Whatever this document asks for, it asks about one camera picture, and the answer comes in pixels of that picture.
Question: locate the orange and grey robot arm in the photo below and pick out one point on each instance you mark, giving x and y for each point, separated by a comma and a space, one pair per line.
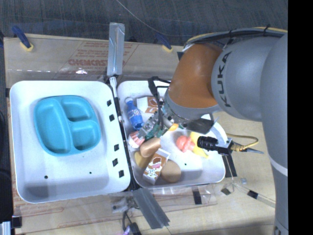
244, 82

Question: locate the blue divided plate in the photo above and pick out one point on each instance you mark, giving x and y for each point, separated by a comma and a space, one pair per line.
56, 126

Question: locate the pink and white striped cupcake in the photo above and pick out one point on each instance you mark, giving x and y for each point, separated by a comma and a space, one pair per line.
135, 140

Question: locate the brown white printed milk carton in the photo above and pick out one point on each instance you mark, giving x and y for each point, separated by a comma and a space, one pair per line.
155, 166

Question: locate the white and brown carton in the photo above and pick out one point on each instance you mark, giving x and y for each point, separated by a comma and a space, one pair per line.
144, 103

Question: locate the pink orange toy shrimp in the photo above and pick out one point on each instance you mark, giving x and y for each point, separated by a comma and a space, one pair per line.
184, 143

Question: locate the yellow biscuit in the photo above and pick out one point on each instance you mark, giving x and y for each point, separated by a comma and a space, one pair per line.
140, 161

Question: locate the white plastic tray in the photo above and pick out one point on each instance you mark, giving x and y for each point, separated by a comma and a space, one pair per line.
73, 180
195, 170

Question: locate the black cylinder on white bracket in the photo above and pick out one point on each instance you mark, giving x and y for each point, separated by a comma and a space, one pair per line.
207, 143

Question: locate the yellow banana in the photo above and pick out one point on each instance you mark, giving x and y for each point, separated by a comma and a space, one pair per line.
199, 150

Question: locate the brown cardboard board red print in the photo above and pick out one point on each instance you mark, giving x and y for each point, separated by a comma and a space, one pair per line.
61, 55

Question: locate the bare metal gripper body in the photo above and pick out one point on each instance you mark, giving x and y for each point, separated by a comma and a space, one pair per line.
156, 126

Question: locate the tan sausage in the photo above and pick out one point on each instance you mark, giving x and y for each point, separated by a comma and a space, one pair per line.
150, 146

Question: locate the blue plastic bottle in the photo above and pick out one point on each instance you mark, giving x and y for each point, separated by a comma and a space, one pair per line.
134, 114

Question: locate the orange yellow toy piece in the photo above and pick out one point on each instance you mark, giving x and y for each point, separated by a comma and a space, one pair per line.
173, 127

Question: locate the brown bread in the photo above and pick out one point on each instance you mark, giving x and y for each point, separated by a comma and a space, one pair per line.
171, 172

